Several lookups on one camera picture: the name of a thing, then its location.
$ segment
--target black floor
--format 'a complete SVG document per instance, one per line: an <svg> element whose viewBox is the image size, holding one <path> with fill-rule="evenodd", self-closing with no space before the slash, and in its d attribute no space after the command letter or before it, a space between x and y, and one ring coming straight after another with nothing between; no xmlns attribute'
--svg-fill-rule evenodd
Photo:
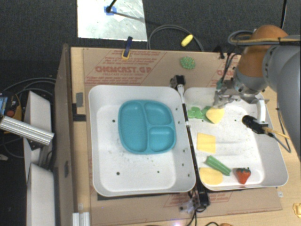
<svg viewBox="0 0 301 226"><path fill-rule="evenodd" d="M212 51L217 45L227 50L227 37L233 31L279 26L283 0L143 0L143 4L148 35L159 25L176 24ZM0 0L0 9L0 91L24 79L55 78L64 43L124 47L122 41L77 38L77 0ZM301 0L288 0L284 25L288 34L300 34L300 13ZM153 37L152 49L182 50L182 38L180 32L164 31ZM132 47L144 49L146 43L134 42ZM198 51L198 47L191 43L185 50ZM9 148L22 153L18 143ZM1 146L0 153L7 155ZM22 159L0 161L0 225L25 225L24 179Z"/></svg>

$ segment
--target red strawberry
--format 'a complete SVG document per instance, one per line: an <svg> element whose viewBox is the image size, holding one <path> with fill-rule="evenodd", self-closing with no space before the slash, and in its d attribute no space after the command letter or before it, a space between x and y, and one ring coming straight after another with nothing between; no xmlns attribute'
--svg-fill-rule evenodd
<svg viewBox="0 0 301 226"><path fill-rule="evenodd" d="M236 169L236 174L237 174L237 177L238 177L238 181L241 184L245 184L246 181L248 180L248 178L251 175L251 171L250 171L249 168L237 168Z"/></svg>

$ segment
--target multimeter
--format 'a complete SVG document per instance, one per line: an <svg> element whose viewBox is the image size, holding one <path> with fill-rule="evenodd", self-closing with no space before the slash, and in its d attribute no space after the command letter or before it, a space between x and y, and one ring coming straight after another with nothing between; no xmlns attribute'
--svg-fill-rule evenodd
<svg viewBox="0 0 301 226"><path fill-rule="evenodd" d="M19 98L12 92L0 92L0 114L16 120L22 119L22 109Z"/></svg>

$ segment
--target white tray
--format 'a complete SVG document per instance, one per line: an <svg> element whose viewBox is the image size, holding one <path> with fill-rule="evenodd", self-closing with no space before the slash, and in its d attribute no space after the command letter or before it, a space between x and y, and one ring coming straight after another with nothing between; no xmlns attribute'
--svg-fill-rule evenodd
<svg viewBox="0 0 301 226"><path fill-rule="evenodd" d="M189 88L185 92L187 110L193 106L203 109L211 106L214 101L214 88ZM199 167L208 167L204 162L208 155L214 156L223 164L233 169L229 177L223 176L219 185L207 185L213 191L282 186L288 180L285 163L275 139L266 135L258 135L248 129L241 121L243 116L257 117L256 105L245 101L233 102L225 107L225 115L218 124L200 119L189 119L191 135ZM266 121L271 127L269 113ZM216 137L216 153L210 154L196 148L197 134L205 133ZM241 185L236 176L235 168L249 167L252 174L245 185Z"/></svg>
<svg viewBox="0 0 301 226"><path fill-rule="evenodd" d="M133 154L121 144L118 112L128 100L155 100L172 112L173 149L161 154ZM93 87L89 93L93 184L104 196L179 193L196 182L181 98L169 87Z"/></svg>

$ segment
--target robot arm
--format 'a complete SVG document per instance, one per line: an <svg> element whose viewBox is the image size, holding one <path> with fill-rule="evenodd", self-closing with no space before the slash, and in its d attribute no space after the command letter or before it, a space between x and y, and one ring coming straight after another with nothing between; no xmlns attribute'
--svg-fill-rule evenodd
<svg viewBox="0 0 301 226"><path fill-rule="evenodd" d="M272 25L258 28L250 41L271 38L300 42L300 36L288 36ZM223 108L241 99L260 104L256 95L270 86L277 92L284 125L300 158L300 44L258 44L245 48L233 78L223 81L220 90L215 92L214 107Z"/></svg>

